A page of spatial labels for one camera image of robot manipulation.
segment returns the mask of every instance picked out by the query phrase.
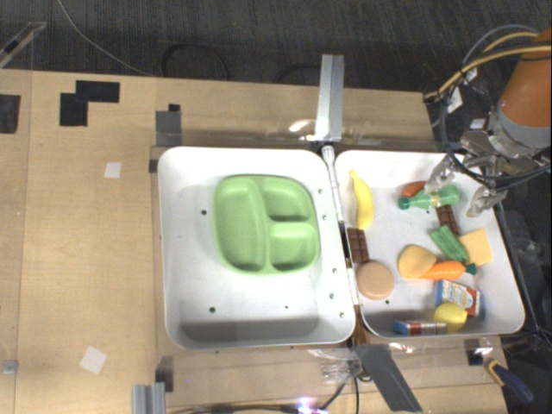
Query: green plate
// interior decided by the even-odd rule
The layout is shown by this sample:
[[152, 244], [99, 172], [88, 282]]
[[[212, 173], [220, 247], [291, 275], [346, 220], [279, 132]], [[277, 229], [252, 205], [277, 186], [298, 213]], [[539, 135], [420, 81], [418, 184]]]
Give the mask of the green plate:
[[215, 190], [213, 210], [216, 250], [238, 272], [297, 271], [320, 255], [311, 195], [293, 179], [226, 178]]

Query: wooden tabletop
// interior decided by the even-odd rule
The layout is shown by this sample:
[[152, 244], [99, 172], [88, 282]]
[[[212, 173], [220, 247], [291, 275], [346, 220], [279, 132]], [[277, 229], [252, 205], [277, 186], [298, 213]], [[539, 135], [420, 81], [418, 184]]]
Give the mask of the wooden tabletop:
[[[60, 93], [74, 93], [78, 79], [119, 82], [119, 103], [89, 103], [88, 127], [61, 127]], [[180, 105], [185, 142], [221, 134], [239, 141], [243, 130], [270, 142], [289, 137], [293, 122], [316, 117], [317, 88], [2, 70], [0, 93], [22, 97], [17, 133], [0, 135], [0, 359], [19, 366], [0, 375], [0, 412], [130, 413], [132, 386], [153, 383], [159, 360], [148, 172], [155, 111]], [[343, 124], [351, 140], [433, 137], [419, 93], [345, 90]], [[108, 163], [120, 163], [120, 177], [105, 177]], [[499, 341], [488, 341], [504, 362]], [[89, 347], [106, 355], [98, 373], [80, 366]], [[461, 344], [417, 348], [426, 363], [404, 356], [398, 364], [425, 411], [505, 412], [501, 390], [482, 367], [467, 365]], [[304, 364], [297, 381], [268, 371], [281, 357], [277, 349], [263, 353], [270, 359], [259, 359], [256, 384], [240, 381], [247, 373], [233, 364], [237, 356], [224, 358], [224, 367], [205, 366], [214, 354], [183, 352], [197, 381], [167, 395], [172, 411], [182, 399], [204, 396], [206, 403], [224, 391], [255, 402], [264, 393], [274, 403], [299, 378], [311, 380], [321, 398], [335, 389], [323, 384], [306, 350], [288, 363]], [[264, 372], [283, 392], [262, 382]], [[361, 412], [389, 411], [373, 383], [361, 391]], [[352, 387], [331, 407], [354, 412]]]

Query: black floor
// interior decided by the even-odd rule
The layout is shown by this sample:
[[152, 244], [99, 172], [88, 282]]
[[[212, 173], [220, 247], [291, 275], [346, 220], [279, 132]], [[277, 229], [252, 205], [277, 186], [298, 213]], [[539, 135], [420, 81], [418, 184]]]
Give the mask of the black floor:
[[[321, 54], [341, 53], [347, 87], [409, 91], [435, 89], [492, 28], [506, 23], [549, 27], [552, 7], [551, 0], [62, 1], [86, 36], [148, 74], [161, 75], [163, 53], [184, 43], [166, 58], [166, 75], [317, 85]], [[0, 0], [0, 45], [27, 22], [47, 23], [34, 50], [34, 69], [135, 74], [79, 37], [55, 0]], [[20, 58], [12, 66], [26, 61]], [[500, 93], [508, 71], [508, 64], [486, 69], [489, 93]], [[516, 189], [506, 205], [521, 216], [509, 215], [517, 240], [536, 244], [535, 253], [524, 244], [517, 250], [538, 323], [550, 329], [545, 177]], [[528, 321], [528, 331], [533, 322]], [[537, 397], [518, 412], [550, 412], [550, 355], [526, 349], [509, 364]], [[510, 407], [514, 412], [515, 400]]]

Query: yellow banana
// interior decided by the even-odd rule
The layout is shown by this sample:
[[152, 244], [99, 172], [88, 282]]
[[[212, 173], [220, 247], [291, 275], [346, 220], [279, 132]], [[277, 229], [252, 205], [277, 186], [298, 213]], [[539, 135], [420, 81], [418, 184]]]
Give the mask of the yellow banana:
[[366, 230], [373, 221], [372, 192], [368, 184], [359, 178], [355, 170], [351, 170], [348, 174], [353, 179], [354, 195], [356, 196], [358, 206], [356, 211], [356, 228]]

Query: brown chocolate bar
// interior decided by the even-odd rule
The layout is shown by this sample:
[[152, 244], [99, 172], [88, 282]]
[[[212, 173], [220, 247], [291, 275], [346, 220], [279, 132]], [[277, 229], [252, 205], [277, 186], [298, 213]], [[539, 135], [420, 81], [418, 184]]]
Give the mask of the brown chocolate bar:
[[364, 263], [370, 260], [368, 256], [368, 245], [364, 231], [360, 229], [347, 229], [348, 245], [351, 249], [351, 261]]
[[437, 207], [436, 211], [441, 226], [447, 224], [450, 231], [458, 236], [460, 232], [458, 231], [458, 223], [456, 222], [455, 213], [452, 210], [452, 206], [442, 205], [441, 207]]

